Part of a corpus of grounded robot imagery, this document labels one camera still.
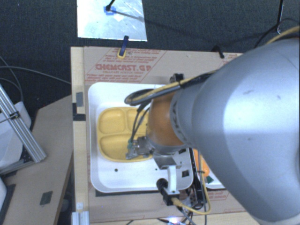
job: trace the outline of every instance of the blue clip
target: blue clip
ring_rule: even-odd
[[[111,7],[111,9],[109,11],[106,10],[106,7],[103,7],[104,12],[106,15],[108,16],[112,16],[115,14],[116,8],[115,7]]]
[[[125,58],[125,55],[126,55],[126,46],[127,46],[128,40],[129,40],[129,37],[128,36],[124,36],[123,45],[118,50],[118,58],[120,58],[120,59]]]

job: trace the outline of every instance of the orange cylinder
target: orange cylinder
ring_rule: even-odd
[[[147,135],[153,142],[163,146],[183,145],[170,121],[170,104],[174,93],[153,99],[149,110]]]

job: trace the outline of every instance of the white bracket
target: white bracket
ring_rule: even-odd
[[[176,165],[168,166],[168,192],[177,192]]]
[[[89,211],[72,212],[72,225],[90,225]]]

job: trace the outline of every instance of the gray robot arm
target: gray robot arm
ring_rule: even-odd
[[[247,52],[177,91],[170,119],[260,224],[300,224],[299,39]]]

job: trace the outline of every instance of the yellow cable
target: yellow cable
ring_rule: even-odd
[[[277,35],[276,37],[272,38],[270,41],[268,41],[266,44],[270,44],[272,42],[275,42],[276,40],[280,39],[281,37],[284,37],[285,35],[294,33],[294,32],[298,32],[300,30],[300,26],[296,26],[293,28],[290,28],[284,32],[282,32],[281,34]]]
[[[202,155],[200,155],[200,171],[202,171],[202,166],[203,166],[203,158],[202,158]],[[202,172],[200,172],[200,176],[202,178],[202,181],[203,181],[203,189],[204,189],[204,193],[205,193],[205,197],[206,197],[206,200],[207,200],[207,203],[208,203],[208,206],[209,206],[209,209],[206,211],[206,212],[200,212],[198,210],[195,210],[191,207],[188,207],[187,205],[184,205],[178,198],[174,197],[172,198],[172,202],[175,206],[177,207],[182,207],[182,208],[185,208],[187,209],[188,211],[190,212],[194,212],[196,214],[199,214],[199,215],[207,215],[211,212],[211,204],[210,204],[210,198],[208,197],[208,193],[207,193],[207,188],[205,186],[205,182],[204,182],[204,175]]]
[[[215,70],[213,70],[213,71],[211,71],[211,72],[208,72],[208,73],[206,73],[206,74],[212,74],[212,73],[214,73],[214,72],[215,72]],[[197,77],[198,77],[198,76],[195,76],[195,77],[192,77],[192,78],[187,78],[187,79],[181,80],[180,82],[173,82],[173,83],[171,83],[171,84],[168,84],[168,85],[162,86],[162,87],[160,87],[160,88],[154,89],[154,90],[152,90],[152,91],[146,92],[146,93],[144,93],[144,94],[142,94],[142,95],[140,95],[140,96],[138,96],[138,97],[135,97],[135,98],[131,99],[131,102],[135,102],[135,101],[141,100],[141,99],[146,98],[146,97],[148,97],[148,96],[150,96],[150,95],[152,95],[152,94],[155,94],[155,93],[157,93],[157,92],[164,91],[164,90],[169,89],[169,88],[173,88],[173,87],[176,87],[176,86],[179,86],[179,85],[184,85],[184,84],[186,84],[187,82],[189,82],[189,81],[191,81],[191,80],[193,80],[193,79],[195,79],[195,78],[197,78]]]

